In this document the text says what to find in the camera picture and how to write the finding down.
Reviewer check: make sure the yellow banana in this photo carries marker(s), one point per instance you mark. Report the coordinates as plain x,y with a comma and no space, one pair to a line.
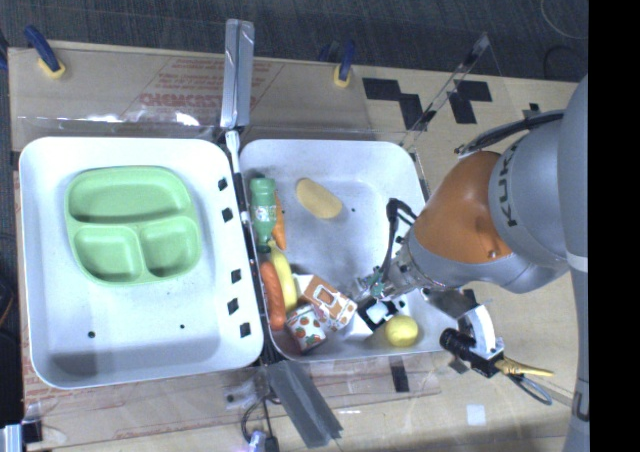
285,272

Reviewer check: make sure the white can with orange print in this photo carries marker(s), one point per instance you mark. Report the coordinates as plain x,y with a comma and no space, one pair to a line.
306,330

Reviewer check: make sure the black cylinder on white bracket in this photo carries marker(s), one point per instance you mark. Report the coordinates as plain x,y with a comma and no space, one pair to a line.
481,335

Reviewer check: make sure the brown cardboard board, red print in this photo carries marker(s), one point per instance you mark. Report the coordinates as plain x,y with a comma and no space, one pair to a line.
320,90

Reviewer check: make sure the orange carrot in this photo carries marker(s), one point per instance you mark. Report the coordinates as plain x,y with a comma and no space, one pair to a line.
280,232

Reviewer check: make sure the green divided plate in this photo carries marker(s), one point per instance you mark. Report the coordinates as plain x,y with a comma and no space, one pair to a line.
131,200

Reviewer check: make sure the thin black and white rod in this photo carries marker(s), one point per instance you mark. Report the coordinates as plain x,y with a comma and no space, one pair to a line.
233,150

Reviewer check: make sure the orange sausage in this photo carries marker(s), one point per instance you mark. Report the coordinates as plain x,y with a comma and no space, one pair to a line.
273,295

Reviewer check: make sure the green plastic bottle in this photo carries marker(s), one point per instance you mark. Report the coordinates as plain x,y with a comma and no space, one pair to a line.
262,210

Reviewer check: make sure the orange and white carton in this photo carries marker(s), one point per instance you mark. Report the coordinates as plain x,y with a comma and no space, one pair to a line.
327,302

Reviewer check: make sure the white plastic tray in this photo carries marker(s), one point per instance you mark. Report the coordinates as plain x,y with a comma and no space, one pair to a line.
370,175
130,330

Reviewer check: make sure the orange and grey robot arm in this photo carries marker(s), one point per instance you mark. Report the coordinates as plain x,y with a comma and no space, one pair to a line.
530,200

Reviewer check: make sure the yellow lemon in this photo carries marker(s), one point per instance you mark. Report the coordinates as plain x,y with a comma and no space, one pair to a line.
401,331

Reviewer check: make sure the tan bread roll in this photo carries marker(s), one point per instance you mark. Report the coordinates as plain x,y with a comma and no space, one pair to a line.
318,199

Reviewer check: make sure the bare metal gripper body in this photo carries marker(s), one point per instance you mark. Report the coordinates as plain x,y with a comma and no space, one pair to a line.
395,282

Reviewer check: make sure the black and white object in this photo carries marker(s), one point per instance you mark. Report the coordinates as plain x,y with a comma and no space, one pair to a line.
377,312

